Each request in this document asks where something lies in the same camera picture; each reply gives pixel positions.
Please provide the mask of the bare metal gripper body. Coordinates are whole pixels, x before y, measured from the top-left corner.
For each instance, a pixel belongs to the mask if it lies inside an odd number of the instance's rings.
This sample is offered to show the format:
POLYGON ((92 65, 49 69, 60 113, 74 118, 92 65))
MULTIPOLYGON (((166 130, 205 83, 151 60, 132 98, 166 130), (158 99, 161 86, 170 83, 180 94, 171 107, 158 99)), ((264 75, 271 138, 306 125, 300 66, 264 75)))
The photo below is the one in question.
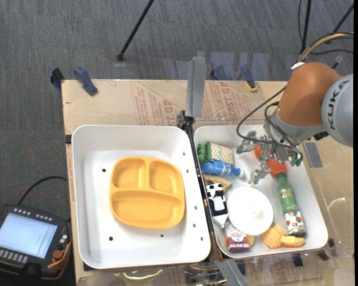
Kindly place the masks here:
POLYGON ((301 143, 302 130, 300 126, 286 123, 265 123, 264 134, 259 145, 265 160, 275 159, 279 163, 302 163, 302 152, 298 145, 301 143))

